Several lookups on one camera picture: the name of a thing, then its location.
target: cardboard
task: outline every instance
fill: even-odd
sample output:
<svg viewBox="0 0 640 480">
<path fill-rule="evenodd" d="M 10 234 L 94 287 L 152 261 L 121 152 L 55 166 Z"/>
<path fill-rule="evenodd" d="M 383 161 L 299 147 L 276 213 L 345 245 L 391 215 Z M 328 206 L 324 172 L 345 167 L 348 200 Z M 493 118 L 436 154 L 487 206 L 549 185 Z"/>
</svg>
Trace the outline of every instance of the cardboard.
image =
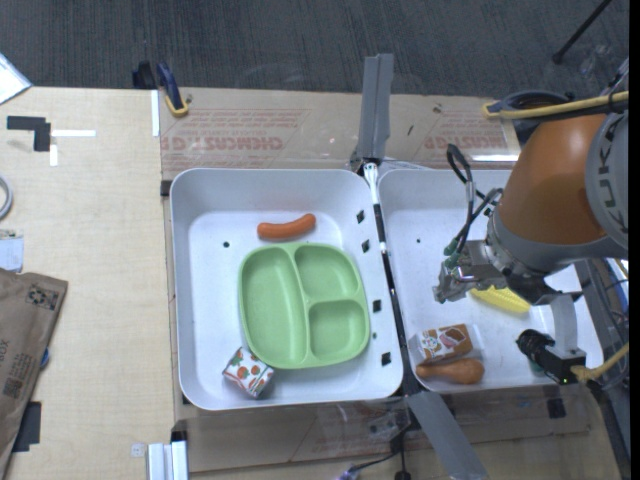
<svg viewBox="0 0 640 480">
<path fill-rule="evenodd" d="M 343 93 L 183 88 L 189 113 L 159 98 L 163 179 L 194 167 L 350 168 L 362 96 Z M 520 145 L 509 121 L 487 119 L 491 98 L 394 94 L 385 162 L 448 168 L 453 143 L 469 161 L 510 167 Z"/>
<path fill-rule="evenodd" d="M 0 478 L 36 384 L 68 283 L 0 269 Z"/>
</svg>

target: metal stand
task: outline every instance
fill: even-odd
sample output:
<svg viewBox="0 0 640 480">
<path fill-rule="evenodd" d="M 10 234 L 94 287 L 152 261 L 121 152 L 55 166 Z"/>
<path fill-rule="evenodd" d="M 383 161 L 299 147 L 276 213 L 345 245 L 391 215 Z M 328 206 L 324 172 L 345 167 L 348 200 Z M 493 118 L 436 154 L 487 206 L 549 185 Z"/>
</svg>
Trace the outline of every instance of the metal stand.
<svg viewBox="0 0 640 480">
<path fill-rule="evenodd" d="M 569 50 L 569 48 L 571 48 L 573 43 L 575 43 L 578 40 L 578 38 L 585 32 L 585 30 L 587 30 L 587 28 L 589 28 L 591 23 L 595 21 L 595 19 L 600 15 L 602 11 L 604 11 L 604 9 L 610 3 L 611 3 L 611 0 L 603 0 L 602 3 L 598 7 L 596 7 L 595 11 L 591 13 L 591 16 L 589 16 L 585 20 L 585 22 L 582 25 L 580 25 L 578 30 L 576 30 L 576 32 L 569 38 L 569 40 L 565 43 L 565 45 L 562 48 L 560 48 L 556 53 L 553 54 L 553 57 L 551 57 L 553 59 L 553 62 L 555 62 L 556 64 L 562 64 L 562 58 L 564 57 L 564 54 L 567 53 L 567 51 Z"/>
</svg>

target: green plate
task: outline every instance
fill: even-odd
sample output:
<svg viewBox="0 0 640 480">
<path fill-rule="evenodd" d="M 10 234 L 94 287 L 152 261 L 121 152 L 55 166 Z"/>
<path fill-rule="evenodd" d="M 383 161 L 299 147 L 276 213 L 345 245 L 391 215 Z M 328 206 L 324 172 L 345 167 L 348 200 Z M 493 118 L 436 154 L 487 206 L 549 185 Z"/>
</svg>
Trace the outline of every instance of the green plate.
<svg viewBox="0 0 640 480">
<path fill-rule="evenodd" d="M 249 348 L 274 368 L 341 363 L 369 342 L 360 273 L 337 247 L 302 242 L 260 247 L 243 260 L 238 284 Z"/>
</svg>

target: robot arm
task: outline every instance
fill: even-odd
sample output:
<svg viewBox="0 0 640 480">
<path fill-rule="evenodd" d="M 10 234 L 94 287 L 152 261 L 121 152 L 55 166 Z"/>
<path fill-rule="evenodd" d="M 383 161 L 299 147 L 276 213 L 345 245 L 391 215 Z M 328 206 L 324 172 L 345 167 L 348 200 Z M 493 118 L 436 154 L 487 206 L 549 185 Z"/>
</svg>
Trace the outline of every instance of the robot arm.
<svg viewBox="0 0 640 480">
<path fill-rule="evenodd" d="M 541 123 L 489 214 L 486 238 L 445 250 L 435 299 L 495 286 L 532 305 L 550 304 L 556 340 L 537 343 L 546 338 L 529 330 L 518 346 L 530 355 L 532 344 L 541 345 L 535 350 L 549 357 L 530 359 L 547 362 L 556 370 L 550 376 L 567 382 L 568 368 L 584 364 L 571 315 L 580 294 L 558 292 L 545 277 L 583 259 L 628 259 L 628 142 L 628 110 Z"/>
</svg>

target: toy sausage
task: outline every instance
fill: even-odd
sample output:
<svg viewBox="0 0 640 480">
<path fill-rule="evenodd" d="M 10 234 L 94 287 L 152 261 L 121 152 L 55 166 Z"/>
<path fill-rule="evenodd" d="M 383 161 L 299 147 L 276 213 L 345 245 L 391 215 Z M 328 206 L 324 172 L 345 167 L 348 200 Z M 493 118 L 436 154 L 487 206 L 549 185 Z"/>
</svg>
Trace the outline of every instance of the toy sausage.
<svg viewBox="0 0 640 480">
<path fill-rule="evenodd" d="M 305 213 L 299 219 L 282 224 L 261 222 L 258 224 L 258 236 L 266 240 L 283 240 L 311 231 L 315 225 L 315 215 L 313 213 Z"/>
<path fill-rule="evenodd" d="M 475 384 L 484 375 L 484 365 L 477 359 L 468 357 L 447 364 L 425 364 L 416 366 L 416 375 L 422 379 L 432 375 L 442 375 L 458 384 Z"/>
</svg>

